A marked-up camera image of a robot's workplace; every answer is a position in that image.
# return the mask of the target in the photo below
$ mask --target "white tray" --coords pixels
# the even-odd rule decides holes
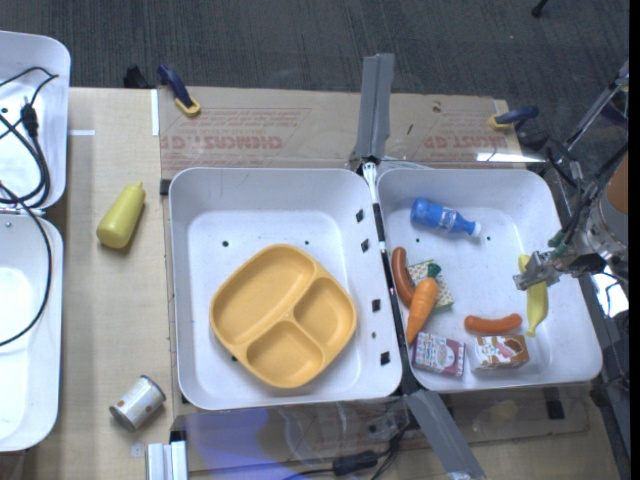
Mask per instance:
[[[67,112],[71,58],[49,37],[0,31],[0,81],[40,66],[58,75],[34,101],[39,137],[47,159],[51,190],[42,208],[64,193],[67,162]],[[47,78],[36,70],[0,87],[0,111],[11,123],[20,119]],[[26,134],[24,127],[17,128]],[[0,134],[6,131],[0,124]],[[0,179],[12,191],[26,193],[39,172],[25,148],[9,134],[0,139]],[[44,439],[58,416],[62,350],[63,242],[58,230],[40,217],[49,236],[53,269],[48,303],[37,324],[20,339],[0,348],[0,452],[24,450]],[[0,340],[22,330],[40,307],[46,283],[47,253],[33,220],[3,212],[0,205]]]
[[[435,259],[455,300],[451,310],[433,314],[424,329],[465,344],[467,314],[523,317],[526,292],[515,288],[518,256],[547,250],[560,229],[556,207],[544,180],[521,169],[394,169],[382,174],[378,192],[389,251],[407,250],[407,264]],[[411,205],[423,197],[479,221],[479,239],[414,226]],[[516,370],[474,374],[465,362],[461,378],[413,369],[418,382],[433,391],[456,392],[528,385],[584,382],[602,367],[600,349],[580,285],[565,276],[548,288],[549,314],[527,338],[533,360]],[[399,302],[405,321],[408,310]]]
[[[192,404],[233,409],[372,399],[395,391],[402,366],[371,196],[362,178],[341,169],[194,168],[173,179],[169,201],[178,377]],[[271,387],[233,361],[209,325],[216,289],[276,243],[313,256],[358,311],[345,349],[295,389]]]

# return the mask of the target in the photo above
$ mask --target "tin can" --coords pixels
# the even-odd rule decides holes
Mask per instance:
[[[131,386],[124,396],[109,407],[109,412],[124,428],[138,430],[167,399],[160,387],[146,375]]]

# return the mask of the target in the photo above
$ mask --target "yellow banana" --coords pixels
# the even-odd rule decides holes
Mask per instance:
[[[529,263],[529,256],[521,254],[518,257],[518,268],[520,272],[524,272],[525,267]],[[536,335],[536,327],[542,322],[549,312],[549,297],[547,295],[547,283],[542,281],[527,288],[527,320],[529,321],[529,329],[527,336]]]

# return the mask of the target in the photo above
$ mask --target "yellow plate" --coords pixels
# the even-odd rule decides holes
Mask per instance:
[[[306,384],[353,335],[353,300],[320,263],[272,245],[236,270],[209,306],[213,332],[249,371],[279,388]]]

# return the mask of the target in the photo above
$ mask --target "toy carrot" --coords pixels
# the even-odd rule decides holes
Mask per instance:
[[[438,296],[438,283],[433,277],[427,277],[416,286],[416,291],[411,299],[409,319],[407,320],[407,343],[411,345],[418,332],[429,318],[429,314],[435,306]]]

